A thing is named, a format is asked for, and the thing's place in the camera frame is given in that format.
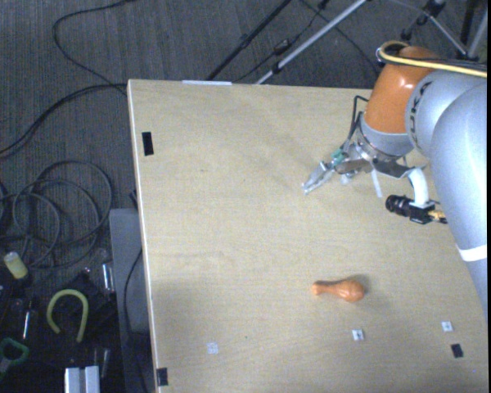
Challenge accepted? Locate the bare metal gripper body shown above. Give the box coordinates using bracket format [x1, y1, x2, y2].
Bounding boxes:
[333, 140, 399, 178]

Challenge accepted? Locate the pale wood board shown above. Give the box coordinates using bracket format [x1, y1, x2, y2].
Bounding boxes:
[126, 79, 489, 393]

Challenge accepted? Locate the orange toy chicken drumstick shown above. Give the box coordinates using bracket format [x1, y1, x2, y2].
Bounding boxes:
[310, 278, 366, 304]

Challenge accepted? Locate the pale yellow small bottle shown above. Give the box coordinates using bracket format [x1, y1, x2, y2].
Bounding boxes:
[3, 251, 29, 280]

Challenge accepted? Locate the black cylinder on white bracket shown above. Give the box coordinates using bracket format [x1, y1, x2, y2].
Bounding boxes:
[385, 166, 437, 225]

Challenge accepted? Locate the yellow-green curved handle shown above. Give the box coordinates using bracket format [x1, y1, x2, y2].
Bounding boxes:
[46, 288, 90, 344]

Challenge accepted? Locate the green handled tool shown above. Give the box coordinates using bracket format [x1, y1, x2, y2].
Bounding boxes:
[0, 337, 30, 393]

